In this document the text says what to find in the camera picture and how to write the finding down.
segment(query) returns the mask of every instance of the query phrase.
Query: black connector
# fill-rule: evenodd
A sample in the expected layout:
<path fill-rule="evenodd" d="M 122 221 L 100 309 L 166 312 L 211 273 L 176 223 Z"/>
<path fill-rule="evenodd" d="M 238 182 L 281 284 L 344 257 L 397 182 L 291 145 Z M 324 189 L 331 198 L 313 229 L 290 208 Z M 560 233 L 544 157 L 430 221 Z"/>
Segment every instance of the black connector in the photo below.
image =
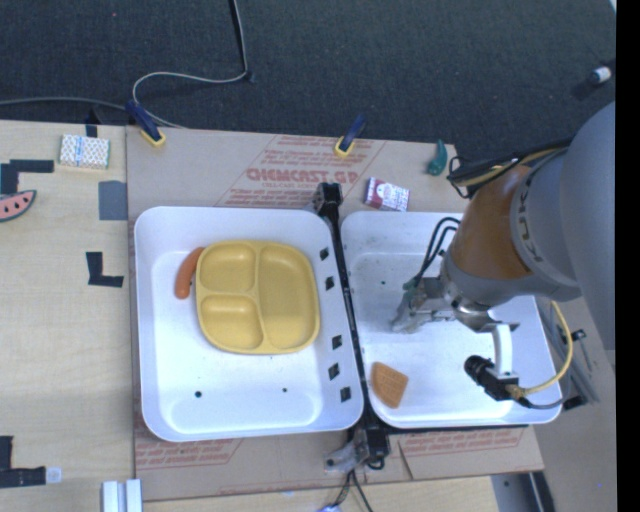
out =
<path fill-rule="evenodd" d="M 471 356 L 464 363 L 464 371 L 484 388 L 487 395 L 498 401 L 511 400 L 513 397 L 507 386 L 517 386 L 518 377 L 514 374 L 498 375 L 494 368 L 495 364 L 490 359 L 480 356 Z"/>

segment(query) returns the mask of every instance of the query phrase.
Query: cardboard box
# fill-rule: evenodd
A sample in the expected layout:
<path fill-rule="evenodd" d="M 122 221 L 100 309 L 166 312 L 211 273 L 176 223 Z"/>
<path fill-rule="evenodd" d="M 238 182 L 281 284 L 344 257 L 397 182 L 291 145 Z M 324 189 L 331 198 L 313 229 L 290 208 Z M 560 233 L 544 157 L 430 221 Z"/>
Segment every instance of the cardboard box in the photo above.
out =
<path fill-rule="evenodd" d="M 466 203 L 446 180 L 427 173 L 435 144 L 357 140 L 351 155 L 333 154 L 323 137 L 166 129 L 151 146 L 127 128 L 128 215 L 154 206 L 305 208 L 321 182 L 340 183 L 341 216 L 364 204 L 369 178 L 411 193 L 409 211 L 462 212 Z M 450 157 L 455 149 L 447 146 Z M 400 215 L 389 212 L 389 215 Z M 134 247 L 130 237 L 132 340 L 137 346 Z M 134 379 L 134 390 L 139 392 Z M 367 483 L 404 482 L 543 467 L 533 427 L 394 434 L 382 470 L 361 468 Z M 345 432 L 169 443 L 135 425 L 136 477 L 145 500 L 165 500 L 342 485 L 326 473 L 324 457 L 341 448 Z"/>

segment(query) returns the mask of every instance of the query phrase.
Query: watermelon slice toy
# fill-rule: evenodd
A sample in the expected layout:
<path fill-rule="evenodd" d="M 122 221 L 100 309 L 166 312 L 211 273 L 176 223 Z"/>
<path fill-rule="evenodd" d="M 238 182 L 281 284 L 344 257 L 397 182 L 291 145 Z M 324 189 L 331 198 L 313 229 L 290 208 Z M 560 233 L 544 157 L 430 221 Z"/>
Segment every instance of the watermelon slice toy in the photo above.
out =
<path fill-rule="evenodd" d="M 35 198 L 35 190 L 0 196 L 0 222 L 6 222 L 22 215 L 31 207 Z"/>

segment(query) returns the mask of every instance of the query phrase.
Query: black surface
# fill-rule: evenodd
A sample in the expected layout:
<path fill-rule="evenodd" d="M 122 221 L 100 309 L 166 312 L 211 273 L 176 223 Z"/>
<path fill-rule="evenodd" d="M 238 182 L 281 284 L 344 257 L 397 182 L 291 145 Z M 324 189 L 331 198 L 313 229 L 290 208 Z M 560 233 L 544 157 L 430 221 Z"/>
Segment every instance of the black surface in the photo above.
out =
<path fill-rule="evenodd" d="M 443 139 L 484 158 L 557 140 L 615 98 L 608 0 L 239 0 L 255 83 L 144 83 L 150 111 L 193 128 Z M 228 0 L 1 2 L 0 100 L 82 96 L 124 105 L 152 71 L 242 70 Z M 0 118 L 83 123 L 86 104 L 0 107 Z M 97 109 L 108 124 L 126 115 Z"/>

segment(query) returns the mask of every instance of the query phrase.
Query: divided yellow plate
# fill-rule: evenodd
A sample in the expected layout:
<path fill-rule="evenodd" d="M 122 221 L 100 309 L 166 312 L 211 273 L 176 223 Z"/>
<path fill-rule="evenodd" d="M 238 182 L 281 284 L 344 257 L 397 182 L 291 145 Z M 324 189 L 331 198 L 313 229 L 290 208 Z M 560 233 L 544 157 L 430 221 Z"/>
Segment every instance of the divided yellow plate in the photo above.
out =
<path fill-rule="evenodd" d="M 233 240 L 207 247 L 196 268 L 198 320 L 216 347 L 243 354 L 302 350 L 317 337 L 313 269 L 298 249 Z"/>

